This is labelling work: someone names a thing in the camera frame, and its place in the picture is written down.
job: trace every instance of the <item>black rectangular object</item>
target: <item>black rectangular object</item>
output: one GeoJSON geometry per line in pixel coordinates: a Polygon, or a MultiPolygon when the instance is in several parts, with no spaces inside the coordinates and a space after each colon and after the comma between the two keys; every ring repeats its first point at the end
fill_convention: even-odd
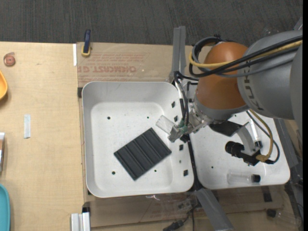
{"type": "Polygon", "coordinates": [[[134,179],[171,154],[153,128],[145,131],[115,153],[116,158],[134,179]]]}

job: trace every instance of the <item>black bottle cap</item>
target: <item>black bottle cap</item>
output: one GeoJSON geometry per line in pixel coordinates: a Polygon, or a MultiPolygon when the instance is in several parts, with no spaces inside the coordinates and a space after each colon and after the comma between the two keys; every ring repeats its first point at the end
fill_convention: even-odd
{"type": "Polygon", "coordinates": [[[277,214],[277,211],[276,211],[276,210],[273,210],[273,209],[268,209],[268,210],[266,211],[266,214],[267,214],[268,217],[274,218],[274,217],[276,216],[276,214],[277,214]]]}
{"type": "Polygon", "coordinates": [[[259,175],[252,175],[252,182],[260,182],[261,176],[259,175]]]}

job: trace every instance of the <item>wooden table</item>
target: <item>wooden table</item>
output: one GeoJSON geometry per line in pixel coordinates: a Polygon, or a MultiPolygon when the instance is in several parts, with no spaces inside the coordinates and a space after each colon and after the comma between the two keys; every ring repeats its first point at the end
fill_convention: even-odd
{"type": "MultiPolygon", "coordinates": [[[[0,58],[9,52],[15,52],[16,64],[6,67],[0,61],[9,87],[7,96],[0,101],[0,132],[5,132],[6,138],[0,183],[10,196],[11,231],[68,231],[70,214],[80,213],[84,204],[73,45],[1,42],[0,58]],[[31,115],[28,139],[24,139],[25,114],[31,115]]],[[[291,208],[287,195],[284,198],[284,205],[291,208]]],[[[247,230],[247,223],[250,230],[276,230],[264,211],[228,217],[237,230],[247,230]]],[[[96,230],[154,231],[170,223],[96,230]]],[[[196,223],[212,230],[208,219],[198,219],[196,223]]],[[[191,230],[191,225],[189,220],[182,229],[191,230]]]]}

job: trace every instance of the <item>dark gray floor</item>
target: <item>dark gray floor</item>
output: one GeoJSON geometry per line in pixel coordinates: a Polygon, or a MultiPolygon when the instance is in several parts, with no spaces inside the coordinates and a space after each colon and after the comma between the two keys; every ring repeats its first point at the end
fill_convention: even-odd
{"type": "Polygon", "coordinates": [[[291,30],[303,0],[0,0],[0,41],[91,41],[172,44],[186,26],[186,44],[220,34],[250,45],[268,32],[291,30]]]}

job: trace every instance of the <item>brown round object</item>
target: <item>brown round object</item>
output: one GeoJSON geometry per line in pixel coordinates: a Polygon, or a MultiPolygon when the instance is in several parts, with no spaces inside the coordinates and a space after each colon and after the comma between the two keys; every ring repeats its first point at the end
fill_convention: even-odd
{"type": "MultiPolygon", "coordinates": [[[[214,46],[207,54],[204,63],[215,64],[241,58],[248,48],[235,42],[223,42],[214,46]]],[[[227,74],[236,74],[237,70],[227,74]]],[[[235,109],[245,104],[237,86],[237,78],[210,75],[200,78],[196,96],[201,104],[211,109],[235,109]]]]}
{"type": "Polygon", "coordinates": [[[4,58],[4,64],[11,67],[15,64],[15,58],[12,55],[8,55],[4,58]]]}

